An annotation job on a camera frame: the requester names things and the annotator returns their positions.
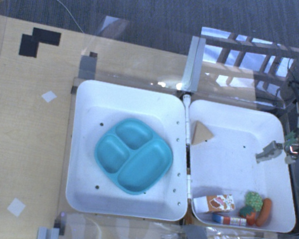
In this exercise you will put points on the orange carrot with green top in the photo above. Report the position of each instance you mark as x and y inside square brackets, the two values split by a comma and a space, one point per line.
[248, 214]

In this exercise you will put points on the thin black and white rod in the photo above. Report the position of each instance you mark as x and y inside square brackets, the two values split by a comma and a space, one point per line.
[187, 116]

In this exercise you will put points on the tan triangular bread slice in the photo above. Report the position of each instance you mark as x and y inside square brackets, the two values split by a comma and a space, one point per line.
[200, 134]

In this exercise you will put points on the orange sausage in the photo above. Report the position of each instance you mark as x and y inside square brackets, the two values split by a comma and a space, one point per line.
[264, 213]

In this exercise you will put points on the green grapes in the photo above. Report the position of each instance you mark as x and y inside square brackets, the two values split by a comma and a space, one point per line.
[254, 200]

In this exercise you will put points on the blue divided plate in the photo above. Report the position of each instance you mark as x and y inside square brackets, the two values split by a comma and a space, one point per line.
[141, 168]

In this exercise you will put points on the white plastic tray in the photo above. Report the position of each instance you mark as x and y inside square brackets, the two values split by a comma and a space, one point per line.
[229, 168]
[83, 184]

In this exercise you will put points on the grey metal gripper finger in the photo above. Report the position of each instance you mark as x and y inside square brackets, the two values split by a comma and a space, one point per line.
[271, 151]
[290, 159]

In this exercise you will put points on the blue white and red tube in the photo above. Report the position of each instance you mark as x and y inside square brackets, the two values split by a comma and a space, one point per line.
[227, 220]

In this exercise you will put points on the white and orange carton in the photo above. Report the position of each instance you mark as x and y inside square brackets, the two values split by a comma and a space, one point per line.
[216, 204]

